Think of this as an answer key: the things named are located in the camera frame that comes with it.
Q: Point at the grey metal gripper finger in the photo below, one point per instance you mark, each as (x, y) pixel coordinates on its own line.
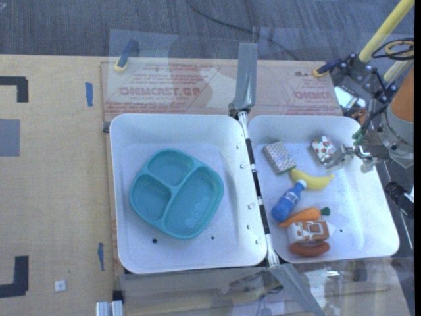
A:
(342, 155)
(364, 152)

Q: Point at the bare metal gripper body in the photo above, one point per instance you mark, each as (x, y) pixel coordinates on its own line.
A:
(394, 151)

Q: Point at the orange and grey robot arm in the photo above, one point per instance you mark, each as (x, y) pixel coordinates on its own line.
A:
(404, 94)

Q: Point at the white strawberry print carton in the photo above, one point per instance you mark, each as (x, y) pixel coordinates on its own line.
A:
(323, 148)

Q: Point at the yellow banana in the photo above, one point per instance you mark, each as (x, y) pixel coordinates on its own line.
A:
(310, 179)

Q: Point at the white plastic tray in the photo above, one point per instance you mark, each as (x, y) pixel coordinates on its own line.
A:
(184, 255)
(358, 216)

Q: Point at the white dotted packet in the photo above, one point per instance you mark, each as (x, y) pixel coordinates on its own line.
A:
(279, 157)

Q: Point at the orange carrot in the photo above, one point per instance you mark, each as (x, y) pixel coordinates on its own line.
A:
(304, 215)

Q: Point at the blue bottle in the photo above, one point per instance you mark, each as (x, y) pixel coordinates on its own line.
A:
(286, 202)

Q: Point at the brown and white carton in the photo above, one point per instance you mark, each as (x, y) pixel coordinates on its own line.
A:
(309, 231)

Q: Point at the thin black and white rod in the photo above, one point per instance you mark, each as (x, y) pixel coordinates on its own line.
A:
(254, 168)

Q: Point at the reddish brown sausage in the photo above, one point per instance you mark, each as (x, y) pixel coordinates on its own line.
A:
(309, 249)

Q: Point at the brown cardboard board, red print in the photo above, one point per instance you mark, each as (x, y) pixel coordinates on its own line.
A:
(197, 91)

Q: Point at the teal divided plate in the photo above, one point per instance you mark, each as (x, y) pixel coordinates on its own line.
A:
(177, 194)

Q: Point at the black cylinder on white bracket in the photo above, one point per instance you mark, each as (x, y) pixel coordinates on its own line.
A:
(396, 194)

